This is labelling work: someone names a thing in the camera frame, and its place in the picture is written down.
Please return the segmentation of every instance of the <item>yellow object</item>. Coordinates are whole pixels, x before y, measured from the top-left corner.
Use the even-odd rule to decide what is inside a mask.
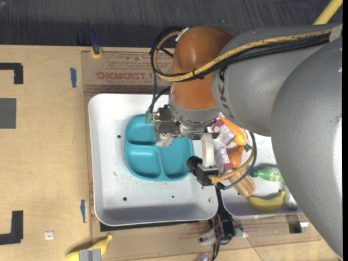
[[[94,59],[99,59],[99,58],[102,56],[102,51],[101,51],[100,48],[99,48],[99,54],[95,54],[95,53],[94,53],[94,50],[93,50],[93,47],[91,46],[91,53],[92,53],[92,57],[93,57]]]
[[[112,235],[108,235],[106,237],[106,239],[104,240],[101,240],[97,243],[95,243],[94,245],[92,245],[91,247],[88,248],[88,250],[94,250],[96,248],[100,248],[100,252],[101,252],[101,255],[103,255],[107,248],[108,248],[108,244],[109,242],[113,239],[113,236]],[[66,259],[68,261],[79,261],[79,251],[74,251],[74,252],[70,252],[67,256],[66,256]]]
[[[226,126],[235,134],[233,141],[240,146],[244,146],[247,142],[245,134],[234,124],[228,121],[226,118],[220,116],[219,119],[226,124]]]
[[[282,190],[279,195],[271,199],[263,199],[255,196],[250,196],[248,198],[248,201],[258,210],[262,210],[264,212],[271,212],[279,208],[283,204],[284,195],[285,191]]]
[[[249,42],[245,45],[236,47],[218,57],[216,57],[214,60],[210,61],[209,63],[205,64],[204,66],[200,67],[199,69],[196,69],[193,72],[189,72],[186,73],[184,75],[181,76],[163,76],[162,74],[158,74],[158,76],[161,79],[164,79],[166,81],[171,81],[171,82],[176,82],[176,81],[182,81],[184,79],[188,79],[191,78],[209,68],[211,68],[212,66],[214,66],[215,64],[218,64],[220,62],[222,62],[223,60],[227,59],[230,56],[239,54],[241,52],[244,52],[250,48],[257,48],[260,46],[264,46],[267,44],[281,44],[281,43],[286,43],[286,42],[291,42],[291,41],[296,41],[296,40],[302,40],[302,39],[306,39],[312,36],[318,36],[318,35],[322,35],[322,34],[327,34],[330,33],[331,29],[328,30],[322,30],[322,31],[317,31],[317,32],[311,32],[311,33],[304,33],[304,34],[299,34],[299,35],[291,35],[291,36],[280,36],[280,37],[275,37],[275,38],[269,38],[269,39],[264,39],[264,40],[258,40],[258,41],[254,41],[254,42]],[[153,65],[154,68],[159,71],[160,69],[158,68],[157,65],[157,55],[158,55],[158,51],[161,47],[161,45],[170,37],[174,36],[174,35],[178,35],[180,33],[180,31],[175,31],[175,32],[171,32],[170,34],[168,34],[167,36],[163,37],[163,39],[158,43],[158,45],[156,46],[154,52],[153,52]]]
[[[343,4],[343,0],[331,0],[313,25],[326,24]]]
[[[246,162],[244,162],[240,167],[238,167],[237,169],[223,175],[223,176],[218,176],[218,175],[209,175],[208,178],[211,180],[212,184],[217,184],[218,182],[221,182],[225,179],[228,179],[230,177],[232,177],[233,175],[237,174],[239,171],[243,170],[245,167],[247,167],[247,165],[251,162],[251,160],[254,157],[254,152],[255,152],[255,148],[254,146],[252,147],[251,150],[251,154],[248,158],[248,160]]]

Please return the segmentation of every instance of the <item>toy carrot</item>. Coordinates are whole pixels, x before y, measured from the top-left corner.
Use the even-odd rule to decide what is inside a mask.
[[[226,118],[220,116],[219,117],[222,122],[226,124],[226,126],[235,134],[235,138],[233,141],[237,143],[238,145],[244,146],[247,142],[247,138],[243,131],[240,130],[239,127],[236,125],[232,124],[230,121],[228,121]]]

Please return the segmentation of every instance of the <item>plastic bottle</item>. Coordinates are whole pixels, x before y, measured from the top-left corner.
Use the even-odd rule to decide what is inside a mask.
[[[276,167],[266,167],[261,170],[253,169],[250,176],[253,178],[260,177],[271,182],[284,182],[279,169]]]

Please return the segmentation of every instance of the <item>banana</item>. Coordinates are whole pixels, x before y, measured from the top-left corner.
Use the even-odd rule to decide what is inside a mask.
[[[279,195],[271,199],[263,199],[255,196],[250,196],[248,200],[250,204],[253,205],[256,209],[262,210],[264,212],[271,212],[279,208],[283,204],[284,195],[285,191],[282,190]]]
[[[103,255],[106,252],[108,248],[108,244],[112,239],[113,239],[113,236],[109,234],[104,240],[101,240],[97,242],[96,244],[92,245],[90,248],[88,248],[88,250],[91,251],[91,250],[94,250],[95,248],[100,248],[101,255]],[[79,261],[80,260],[79,254],[80,254],[80,251],[70,252],[66,256],[66,259],[68,261]]]

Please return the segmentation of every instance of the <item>cable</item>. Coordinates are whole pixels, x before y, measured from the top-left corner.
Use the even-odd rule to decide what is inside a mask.
[[[157,41],[157,44],[152,48],[150,51],[151,54],[151,65],[156,71],[156,73],[159,75],[160,78],[171,81],[171,82],[178,82],[178,81],[183,81],[192,77],[198,77],[201,78],[202,75],[201,73],[212,68],[216,64],[231,58],[231,57],[236,57],[238,55],[241,55],[242,53],[245,53],[246,51],[249,51],[254,48],[265,48],[265,47],[272,47],[272,46],[279,46],[281,44],[293,44],[296,41],[299,41],[302,43],[303,42],[311,42],[312,38],[321,38],[321,37],[327,37],[328,34],[331,32],[331,29],[328,30],[323,30],[323,31],[317,31],[317,32],[310,32],[310,33],[305,33],[305,34],[299,34],[299,35],[290,35],[290,36],[280,36],[280,37],[275,37],[275,38],[269,38],[269,39],[264,39],[264,40],[258,40],[254,42],[247,43],[245,45],[239,46],[235,49],[232,49],[223,55],[218,56],[211,62],[203,65],[199,69],[196,69],[194,72],[189,72],[189,73],[176,73],[176,74],[164,74],[160,71],[157,65],[157,55],[158,51],[160,49],[160,46],[170,37],[179,34],[179,31],[170,31],[168,35],[164,35],[163,39],[160,41]]]
[[[216,185],[217,188],[222,189],[222,190],[226,190],[226,189],[230,189],[230,188],[234,187],[235,185],[240,183],[246,176],[248,176],[250,171],[255,166],[255,162],[256,162],[256,159],[257,159],[257,146],[256,146],[256,141],[255,141],[255,135],[252,132],[249,132],[249,134],[250,134],[251,139],[252,139],[253,150],[254,150],[254,158],[252,160],[252,163],[251,163],[250,167],[245,171],[245,173],[238,180],[236,180],[232,184],[230,184],[230,185],[223,185],[222,183],[218,183]]]
[[[286,43],[283,44],[282,46],[274,46],[271,47],[269,49],[265,49],[265,50],[261,50],[261,51],[256,51],[256,52],[251,52],[245,55],[239,55],[236,57],[230,57],[224,61],[221,61],[220,63],[214,65],[213,67],[201,72],[199,75],[194,75],[191,78],[182,80],[182,82],[186,82],[189,80],[194,80],[196,78],[202,78],[205,75],[215,71],[215,70],[219,70],[223,67],[226,67],[230,64],[234,64],[240,61],[244,61],[244,60],[249,60],[249,59],[253,59],[253,58],[257,58],[257,57],[262,57],[262,56],[266,56],[266,55],[272,55],[272,54],[276,54],[276,53],[282,53],[282,52],[287,52],[287,51],[295,51],[297,49],[303,49],[306,47],[311,47],[311,46],[315,46],[315,45],[322,45],[326,42],[328,42],[330,36],[327,34],[325,36],[320,36],[321,38],[311,38],[310,41],[306,41],[306,42],[293,42],[293,43]]]
[[[326,24],[343,4],[343,0],[331,0],[313,25]]]
[[[183,28],[181,27],[170,27],[166,30],[164,30],[162,33],[160,33],[154,44],[151,47],[151,50],[149,52],[150,54],[150,62],[151,62],[151,66],[153,69],[153,92],[152,92],[152,102],[149,106],[149,108],[147,109],[146,113],[145,113],[145,123],[151,123],[152,122],[152,112],[153,112],[153,107],[154,104],[156,103],[156,101],[159,99],[159,97],[161,95],[163,95],[165,92],[169,91],[169,88],[165,88],[162,92],[160,92],[160,94],[156,97],[156,93],[157,93],[157,71],[154,68],[154,57],[156,56],[157,59],[157,55],[159,51],[163,51],[164,53],[166,53],[167,55],[169,55],[170,57],[173,57],[173,54],[170,53],[168,50],[162,48],[162,44],[169,39],[172,36],[175,36],[177,34],[179,34],[182,31]]]
[[[219,249],[220,249],[220,244],[219,243],[214,244],[212,261],[214,261],[217,258],[219,254]]]
[[[154,99],[154,103],[156,103],[156,101],[160,98],[161,95],[163,95],[163,94],[169,92],[169,90],[170,90],[170,86],[164,88],[164,89],[157,95],[157,97]]]
[[[228,238],[228,239],[227,239],[227,242],[222,243],[221,241],[223,241],[223,240],[224,240],[224,239],[221,239],[221,240],[219,241],[219,244],[222,245],[222,246],[227,245],[227,244],[232,240],[232,237]]]
[[[231,176],[235,175],[236,173],[238,173],[239,171],[241,171],[242,169],[244,169],[245,167],[248,166],[248,164],[251,162],[251,160],[253,160],[253,163],[255,164],[256,161],[256,143],[255,143],[255,136],[252,132],[249,132],[251,139],[252,139],[252,150],[251,150],[251,154],[248,158],[247,161],[245,161],[240,167],[238,167],[237,169],[231,171],[230,173],[227,173],[223,176],[218,176],[218,175],[209,175],[208,178],[211,180],[212,184],[216,184],[219,183],[227,178],[230,178]]]

